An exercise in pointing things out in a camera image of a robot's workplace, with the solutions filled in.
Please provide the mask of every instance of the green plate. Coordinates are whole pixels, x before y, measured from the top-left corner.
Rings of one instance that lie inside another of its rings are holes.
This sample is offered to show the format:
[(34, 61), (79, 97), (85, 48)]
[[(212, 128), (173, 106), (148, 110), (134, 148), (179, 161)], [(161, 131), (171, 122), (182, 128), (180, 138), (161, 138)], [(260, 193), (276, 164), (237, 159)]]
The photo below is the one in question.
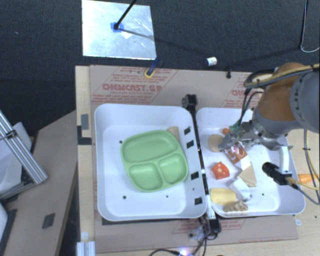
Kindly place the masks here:
[(143, 192), (172, 187), (188, 176), (185, 154), (175, 136), (165, 130), (127, 138), (121, 145), (121, 157), (131, 182)]

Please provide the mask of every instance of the red object with star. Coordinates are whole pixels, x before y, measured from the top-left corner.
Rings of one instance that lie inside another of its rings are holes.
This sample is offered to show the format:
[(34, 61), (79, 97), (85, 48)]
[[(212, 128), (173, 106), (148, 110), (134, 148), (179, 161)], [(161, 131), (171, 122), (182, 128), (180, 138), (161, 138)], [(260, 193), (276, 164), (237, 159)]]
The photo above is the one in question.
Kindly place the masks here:
[(230, 176), (228, 167), (226, 167), (222, 162), (218, 162), (214, 167), (211, 168), (211, 171), (213, 171), (217, 180)]

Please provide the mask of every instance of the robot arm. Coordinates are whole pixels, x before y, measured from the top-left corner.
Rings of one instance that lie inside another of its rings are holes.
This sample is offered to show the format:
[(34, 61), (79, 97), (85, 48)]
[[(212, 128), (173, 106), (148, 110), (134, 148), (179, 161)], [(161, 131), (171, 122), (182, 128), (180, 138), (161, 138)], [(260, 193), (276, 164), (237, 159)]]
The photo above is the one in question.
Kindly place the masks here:
[(319, 133), (319, 64), (309, 69), (299, 63), (284, 64), (269, 82), (258, 81), (256, 87), (263, 87), (264, 92), (252, 120), (241, 122), (241, 117), (233, 125), (233, 133), (228, 133), (219, 145), (220, 150), (237, 141), (246, 147), (262, 144), (270, 150), (278, 150), (282, 145), (277, 139), (293, 129)]

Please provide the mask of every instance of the metal plate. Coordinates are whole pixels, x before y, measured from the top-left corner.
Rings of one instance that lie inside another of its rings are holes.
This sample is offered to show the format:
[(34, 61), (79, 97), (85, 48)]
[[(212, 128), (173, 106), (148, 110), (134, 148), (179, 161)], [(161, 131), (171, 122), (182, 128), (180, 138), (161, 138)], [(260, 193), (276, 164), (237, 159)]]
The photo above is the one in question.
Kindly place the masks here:
[(83, 55), (138, 60), (157, 57), (149, 6), (134, 5), (113, 30), (129, 4), (82, 0)]

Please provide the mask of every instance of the black carpet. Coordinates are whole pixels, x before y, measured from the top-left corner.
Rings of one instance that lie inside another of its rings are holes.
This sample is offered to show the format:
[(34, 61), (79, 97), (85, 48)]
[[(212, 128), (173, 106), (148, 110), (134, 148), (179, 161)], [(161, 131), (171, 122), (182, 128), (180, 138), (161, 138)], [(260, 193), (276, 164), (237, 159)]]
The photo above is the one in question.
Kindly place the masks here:
[[(130, 3), (130, 0), (110, 1)], [(314, 64), (300, 42), (303, 0), (138, 0), (150, 5), (164, 68), (254, 72)], [(0, 1), (0, 109), (33, 135), (76, 108), (75, 66), (148, 67), (146, 60), (82, 56), (80, 0)], [(305, 47), (319, 46), (320, 2), (309, 1)], [(208, 57), (218, 64), (205, 67)]]

